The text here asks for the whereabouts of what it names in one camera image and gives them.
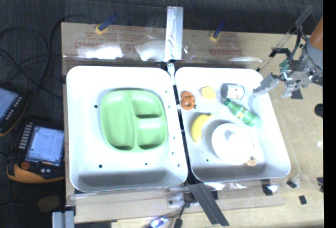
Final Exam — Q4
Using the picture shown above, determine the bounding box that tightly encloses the white bowl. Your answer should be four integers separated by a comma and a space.
211, 122, 255, 166

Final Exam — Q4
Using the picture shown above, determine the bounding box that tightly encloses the orange toy pretzel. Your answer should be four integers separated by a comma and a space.
180, 90, 197, 111

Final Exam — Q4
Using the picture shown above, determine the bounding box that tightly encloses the green divided plate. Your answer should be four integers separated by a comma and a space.
99, 89, 169, 154

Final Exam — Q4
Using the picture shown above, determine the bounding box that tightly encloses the white small can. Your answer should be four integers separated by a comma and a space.
220, 83, 245, 101

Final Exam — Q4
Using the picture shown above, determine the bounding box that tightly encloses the brown cardboard board red print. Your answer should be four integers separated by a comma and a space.
60, 22, 286, 223

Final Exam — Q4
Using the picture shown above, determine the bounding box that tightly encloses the white plastic tray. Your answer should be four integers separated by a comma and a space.
174, 66, 292, 183
66, 65, 189, 193

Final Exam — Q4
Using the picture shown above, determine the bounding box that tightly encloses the yellow banana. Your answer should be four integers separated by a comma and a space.
191, 113, 215, 143

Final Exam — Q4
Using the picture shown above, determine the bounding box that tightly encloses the green plastic bottle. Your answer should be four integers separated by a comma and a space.
223, 98, 261, 127

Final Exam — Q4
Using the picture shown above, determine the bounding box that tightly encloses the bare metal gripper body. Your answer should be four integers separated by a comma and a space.
284, 59, 324, 89

